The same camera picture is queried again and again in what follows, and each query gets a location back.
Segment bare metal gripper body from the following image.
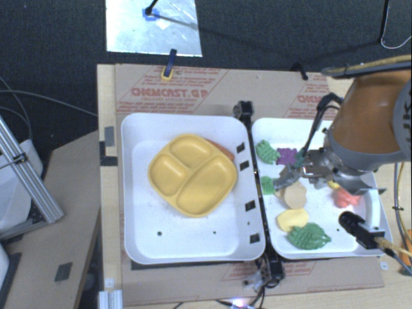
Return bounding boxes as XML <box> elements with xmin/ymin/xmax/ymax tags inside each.
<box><xmin>303</xmin><ymin>149</ymin><xmax>368</xmax><ymax>194</ymax></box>

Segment tan toy biscuit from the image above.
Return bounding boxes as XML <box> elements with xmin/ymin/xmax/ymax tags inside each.
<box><xmin>274</xmin><ymin>183</ymin><xmax>308</xmax><ymax>210</ymax></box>

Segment small green toy vegetable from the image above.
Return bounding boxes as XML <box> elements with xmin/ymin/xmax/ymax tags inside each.
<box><xmin>259</xmin><ymin>175</ymin><xmax>277</xmax><ymax>196</ymax></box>

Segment purple toy grapes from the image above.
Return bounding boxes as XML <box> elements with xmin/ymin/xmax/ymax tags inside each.
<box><xmin>276</xmin><ymin>147</ymin><xmax>299</xmax><ymax>167</ymax></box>

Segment white plastic tray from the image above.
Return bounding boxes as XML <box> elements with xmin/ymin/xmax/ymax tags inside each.
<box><xmin>250</xmin><ymin>117</ymin><xmax>394</xmax><ymax>260</ymax></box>
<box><xmin>120</xmin><ymin>112</ymin><xmax>267</xmax><ymax>265</ymax></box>

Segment thin black and white rod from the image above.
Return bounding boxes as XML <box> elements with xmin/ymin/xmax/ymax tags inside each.
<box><xmin>240</xmin><ymin>114</ymin><xmax>275</xmax><ymax>263</ymax></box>

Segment orange toy carrot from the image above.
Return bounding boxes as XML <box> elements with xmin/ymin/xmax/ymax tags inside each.
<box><xmin>334</xmin><ymin>187</ymin><xmax>361</xmax><ymax>209</ymax></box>

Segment green toy lettuce leaf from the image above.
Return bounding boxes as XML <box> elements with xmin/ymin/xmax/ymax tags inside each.
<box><xmin>255</xmin><ymin>140</ymin><xmax>281</xmax><ymax>165</ymax></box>

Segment yellow toy chip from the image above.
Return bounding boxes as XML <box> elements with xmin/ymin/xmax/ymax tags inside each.
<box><xmin>276</xmin><ymin>207</ymin><xmax>310</xmax><ymax>232</ymax></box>

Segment large green toy leaf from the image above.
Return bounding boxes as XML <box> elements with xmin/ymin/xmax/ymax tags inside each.
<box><xmin>286</xmin><ymin>222</ymin><xmax>332</xmax><ymax>251</ymax></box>

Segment yellow divided plate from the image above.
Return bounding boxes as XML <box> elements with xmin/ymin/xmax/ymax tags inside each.
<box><xmin>147</xmin><ymin>133</ymin><xmax>239</xmax><ymax>219</ymax></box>

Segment brown cardboard board red print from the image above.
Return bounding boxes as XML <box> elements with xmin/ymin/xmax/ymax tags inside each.
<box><xmin>114</xmin><ymin>63</ymin><xmax>386</xmax><ymax>306</ymax></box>

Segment black cylinder on white bracket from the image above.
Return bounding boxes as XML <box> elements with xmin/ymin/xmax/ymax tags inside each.
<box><xmin>337</xmin><ymin>187</ymin><xmax>387</xmax><ymax>250</ymax></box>

